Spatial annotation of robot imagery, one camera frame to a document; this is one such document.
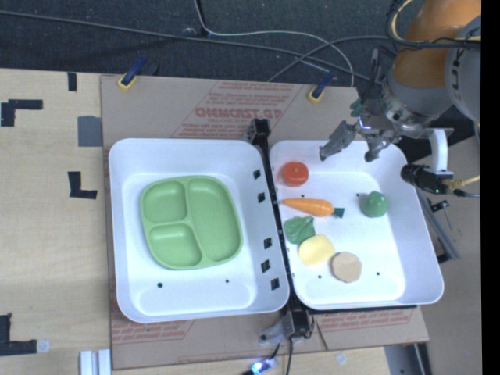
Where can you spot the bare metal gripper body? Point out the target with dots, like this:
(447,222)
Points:
(394,121)

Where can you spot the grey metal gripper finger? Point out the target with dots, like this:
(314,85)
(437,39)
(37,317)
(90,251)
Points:
(336,141)
(376,147)

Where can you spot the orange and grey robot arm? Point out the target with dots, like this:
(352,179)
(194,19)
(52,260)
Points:
(437,53)

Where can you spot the red tomato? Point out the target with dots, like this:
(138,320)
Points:
(295,173)

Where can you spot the green pear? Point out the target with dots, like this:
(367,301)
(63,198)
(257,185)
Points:
(374,204)

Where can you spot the orange carrot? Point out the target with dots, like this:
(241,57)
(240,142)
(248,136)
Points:
(308,206)

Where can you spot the green lettuce leaf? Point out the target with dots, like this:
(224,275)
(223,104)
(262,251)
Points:
(298,229)

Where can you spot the white plastic tray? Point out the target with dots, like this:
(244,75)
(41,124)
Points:
(195,299)
(390,244)

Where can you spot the yellow potato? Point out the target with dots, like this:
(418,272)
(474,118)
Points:
(315,249)

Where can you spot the tan round biscuit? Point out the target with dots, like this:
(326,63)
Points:
(346,267)

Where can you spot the green divided plate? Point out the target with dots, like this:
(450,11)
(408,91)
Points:
(191,221)

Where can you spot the brown cardboard board red print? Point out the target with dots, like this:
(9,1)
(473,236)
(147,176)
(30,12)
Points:
(164,108)

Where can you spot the black cylinder on white bracket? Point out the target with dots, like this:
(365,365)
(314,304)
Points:
(427,170)

